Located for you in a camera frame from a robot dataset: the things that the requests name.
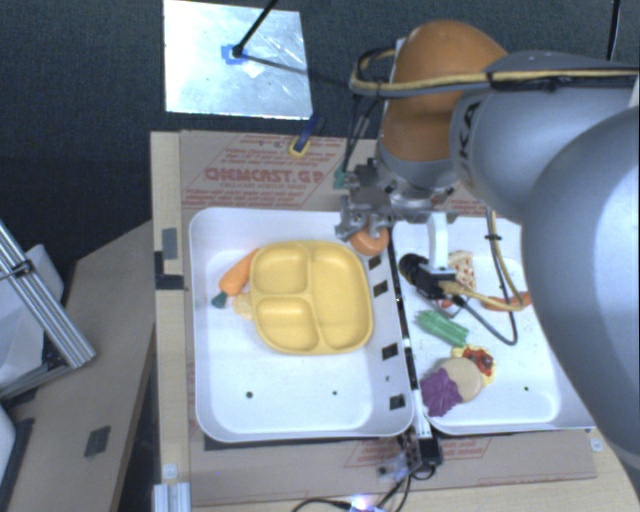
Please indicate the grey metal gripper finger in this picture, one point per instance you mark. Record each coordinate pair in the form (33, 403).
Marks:
(377, 225)
(346, 231)

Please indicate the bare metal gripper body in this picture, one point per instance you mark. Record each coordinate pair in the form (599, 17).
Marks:
(372, 197)

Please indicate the orange doughnut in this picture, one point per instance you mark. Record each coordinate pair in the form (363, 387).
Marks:
(370, 245)

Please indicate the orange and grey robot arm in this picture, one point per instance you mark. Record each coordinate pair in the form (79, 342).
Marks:
(560, 210)

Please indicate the yellow divided plate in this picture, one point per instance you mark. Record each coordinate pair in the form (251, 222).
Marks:
(310, 295)

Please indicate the pizza slice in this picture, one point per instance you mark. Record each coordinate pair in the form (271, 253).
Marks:
(465, 267)

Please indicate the brown cardboard board red print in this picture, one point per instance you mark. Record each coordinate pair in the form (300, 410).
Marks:
(260, 170)

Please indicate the orange carrot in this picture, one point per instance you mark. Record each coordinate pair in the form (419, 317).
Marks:
(237, 275)

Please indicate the green bean bundle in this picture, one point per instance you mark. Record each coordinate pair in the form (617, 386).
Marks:
(442, 327)

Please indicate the thin black and white rod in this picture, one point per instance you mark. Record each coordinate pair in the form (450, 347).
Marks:
(406, 345)

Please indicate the pale yellow biscuit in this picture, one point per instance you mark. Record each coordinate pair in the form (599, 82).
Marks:
(243, 306)

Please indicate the orange sausage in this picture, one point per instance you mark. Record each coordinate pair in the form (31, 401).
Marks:
(500, 302)

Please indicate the round yellow red-topped tart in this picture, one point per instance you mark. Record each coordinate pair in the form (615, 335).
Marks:
(481, 359)

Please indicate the white plastic tray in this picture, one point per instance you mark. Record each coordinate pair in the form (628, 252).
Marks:
(290, 395)
(525, 365)

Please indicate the beige round bread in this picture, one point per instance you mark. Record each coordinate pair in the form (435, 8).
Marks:
(462, 377)

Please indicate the purple grapes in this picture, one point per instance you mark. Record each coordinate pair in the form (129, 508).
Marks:
(440, 395)

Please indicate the black cylinder on white bracket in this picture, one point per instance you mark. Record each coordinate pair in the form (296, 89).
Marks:
(425, 277)

